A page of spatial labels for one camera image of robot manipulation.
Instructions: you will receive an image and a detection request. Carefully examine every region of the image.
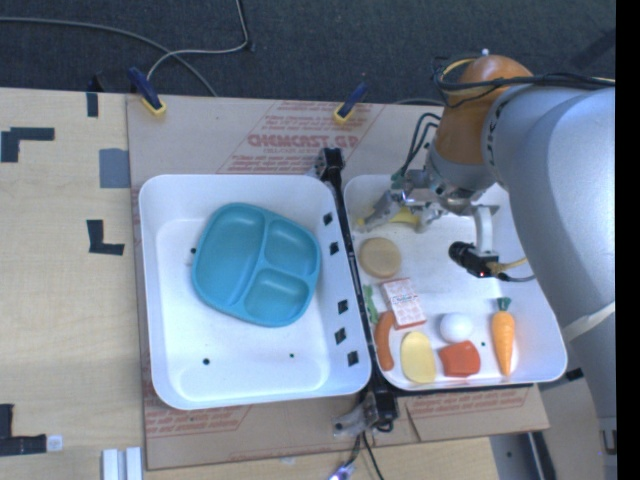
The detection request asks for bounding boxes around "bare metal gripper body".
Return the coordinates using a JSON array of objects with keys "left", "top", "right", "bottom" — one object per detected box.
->
[{"left": 398, "top": 169, "right": 482, "bottom": 218}]

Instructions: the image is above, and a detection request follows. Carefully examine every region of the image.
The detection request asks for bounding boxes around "yellow banana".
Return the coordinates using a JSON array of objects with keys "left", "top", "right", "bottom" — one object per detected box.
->
[{"left": 357, "top": 204, "right": 422, "bottom": 230}]

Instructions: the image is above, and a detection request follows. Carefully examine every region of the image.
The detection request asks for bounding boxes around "beige round biscuit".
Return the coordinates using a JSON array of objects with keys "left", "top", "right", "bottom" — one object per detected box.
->
[{"left": 357, "top": 236, "right": 403, "bottom": 280}]

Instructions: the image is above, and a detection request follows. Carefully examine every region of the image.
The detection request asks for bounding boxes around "thin black rod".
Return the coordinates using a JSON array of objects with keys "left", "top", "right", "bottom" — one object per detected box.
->
[{"left": 327, "top": 170, "right": 387, "bottom": 399}]

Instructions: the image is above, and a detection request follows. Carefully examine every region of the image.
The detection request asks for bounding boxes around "white plastic tray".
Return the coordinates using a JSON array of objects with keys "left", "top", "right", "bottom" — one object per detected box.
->
[
  {"left": 137, "top": 173, "right": 373, "bottom": 412},
  {"left": 343, "top": 173, "right": 569, "bottom": 392}
]

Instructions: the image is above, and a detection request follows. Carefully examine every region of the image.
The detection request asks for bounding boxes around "pink and white carton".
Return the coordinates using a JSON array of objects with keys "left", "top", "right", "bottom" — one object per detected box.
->
[{"left": 379, "top": 277, "right": 428, "bottom": 331}]

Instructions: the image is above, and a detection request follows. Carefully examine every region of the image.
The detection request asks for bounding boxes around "green leafy toy vegetable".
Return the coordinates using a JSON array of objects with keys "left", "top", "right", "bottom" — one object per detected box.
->
[{"left": 362, "top": 283, "right": 382, "bottom": 326}]

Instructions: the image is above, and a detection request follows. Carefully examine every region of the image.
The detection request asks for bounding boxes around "white egg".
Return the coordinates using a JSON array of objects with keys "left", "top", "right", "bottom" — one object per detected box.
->
[{"left": 439, "top": 312, "right": 475, "bottom": 345}]

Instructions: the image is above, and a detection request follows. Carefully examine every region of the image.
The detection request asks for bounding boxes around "brown cardboard board red print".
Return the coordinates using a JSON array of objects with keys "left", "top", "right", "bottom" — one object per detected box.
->
[{"left": 124, "top": 92, "right": 551, "bottom": 472}]

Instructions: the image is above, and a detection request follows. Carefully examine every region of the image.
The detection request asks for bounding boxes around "orange sausage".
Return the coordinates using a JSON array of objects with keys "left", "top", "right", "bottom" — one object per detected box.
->
[{"left": 373, "top": 310, "right": 398, "bottom": 373}]

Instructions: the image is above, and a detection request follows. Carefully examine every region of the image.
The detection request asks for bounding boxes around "orange carrot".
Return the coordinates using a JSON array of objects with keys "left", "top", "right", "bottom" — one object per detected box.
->
[{"left": 490, "top": 296, "right": 517, "bottom": 378}]

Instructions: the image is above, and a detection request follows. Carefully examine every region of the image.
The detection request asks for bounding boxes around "yellow oval toy potato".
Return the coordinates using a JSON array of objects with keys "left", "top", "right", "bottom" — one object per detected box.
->
[{"left": 399, "top": 330, "right": 438, "bottom": 385}]

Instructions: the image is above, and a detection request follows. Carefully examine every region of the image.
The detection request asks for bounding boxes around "blue divided plate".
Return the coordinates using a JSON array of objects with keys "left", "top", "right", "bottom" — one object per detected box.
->
[{"left": 190, "top": 201, "right": 323, "bottom": 329}]

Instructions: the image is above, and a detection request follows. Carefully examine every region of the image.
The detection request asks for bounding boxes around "orange-red toy food piece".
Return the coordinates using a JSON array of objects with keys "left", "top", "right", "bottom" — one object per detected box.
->
[{"left": 438, "top": 339, "right": 483, "bottom": 379}]

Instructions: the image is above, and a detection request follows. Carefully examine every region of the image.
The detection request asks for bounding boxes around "black cylinder on white bracket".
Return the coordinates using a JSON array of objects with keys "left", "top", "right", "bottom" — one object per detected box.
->
[{"left": 447, "top": 204, "right": 502, "bottom": 280}]

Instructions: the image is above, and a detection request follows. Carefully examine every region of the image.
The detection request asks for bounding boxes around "black block with thin wires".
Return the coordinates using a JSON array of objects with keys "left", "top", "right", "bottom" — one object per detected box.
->
[
  {"left": 366, "top": 386, "right": 401, "bottom": 433},
  {"left": 314, "top": 146, "right": 348, "bottom": 183}
]

